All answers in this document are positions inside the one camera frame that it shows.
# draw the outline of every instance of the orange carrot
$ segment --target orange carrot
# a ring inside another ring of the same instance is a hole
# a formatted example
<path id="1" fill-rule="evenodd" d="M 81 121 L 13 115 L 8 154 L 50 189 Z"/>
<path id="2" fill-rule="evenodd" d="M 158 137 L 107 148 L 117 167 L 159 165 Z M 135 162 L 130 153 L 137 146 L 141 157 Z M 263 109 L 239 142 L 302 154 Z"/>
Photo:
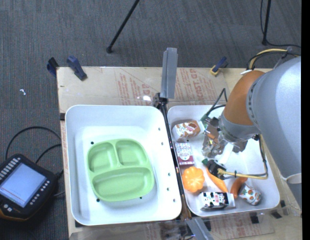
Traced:
<path id="1" fill-rule="evenodd" d="M 230 193 L 234 195 L 234 199 L 238 197 L 239 190 L 243 183 L 247 181 L 246 177 L 238 177 L 230 188 Z"/>
<path id="2" fill-rule="evenodd" d="M 227 189 L 224 180 L 217 178 L 213 174 L 210 173 L 209 169 L 206 167 L 206 172 L 211 179 L 211 181 L 224 193 L 227 193 L 229 190 Z"/>

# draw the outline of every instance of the green plate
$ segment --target green plate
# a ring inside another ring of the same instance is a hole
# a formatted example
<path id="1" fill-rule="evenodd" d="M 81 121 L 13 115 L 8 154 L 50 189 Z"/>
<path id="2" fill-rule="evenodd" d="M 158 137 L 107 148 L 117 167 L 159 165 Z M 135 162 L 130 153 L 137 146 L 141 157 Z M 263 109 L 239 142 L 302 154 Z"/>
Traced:
<path id="1" fill-rule="evenodd" d="M 88 150 L 90 185 L 98 198 L 108 202 L 139 198 L 154 186 L 154 173 L 143 146 L 133 139 L 93 144 Z"/>

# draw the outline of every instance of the blue clamp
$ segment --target blue clamp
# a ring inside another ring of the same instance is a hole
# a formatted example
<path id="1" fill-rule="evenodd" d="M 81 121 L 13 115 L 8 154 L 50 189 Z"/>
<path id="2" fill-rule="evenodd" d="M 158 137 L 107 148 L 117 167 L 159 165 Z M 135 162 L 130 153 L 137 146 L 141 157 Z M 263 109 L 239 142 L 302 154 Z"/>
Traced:
<path id="1" fill-rule="evenodd" d="M 47 63 L 47 70 L 49 73 L 51 73 L 54 77 L 56 77 L 56 68 L 58 68 L 59 65 L 57 64 L 54 57 L 51 57 Z"/>
<path id="2" fill-rule="evenodd" d="M 85 72 L 82 69 L 82 66 L 79 62 L 79 60 L 77 58 L 75 58 L 73 55 L 70 55 L 67 58 L 67 64 L 73 69 L 75 70 L 75 75 L 80 79 L 83 80 L 85 78 L 87 78 L 87 75 L 85 74 Z"/>
<path id="3" fill-rule="evenodd" d="M 227 65 L 227 62 L 226 62 L 226 57 L 224 56 L 223 58 L 220 59 L 220 61 L 214 65 L 211 69 L 210 69 L 210 73 L 213 75 L 213 76 L 216 76 L 219 72 L 219 69 L 224 65 L 226 64 Z"/>

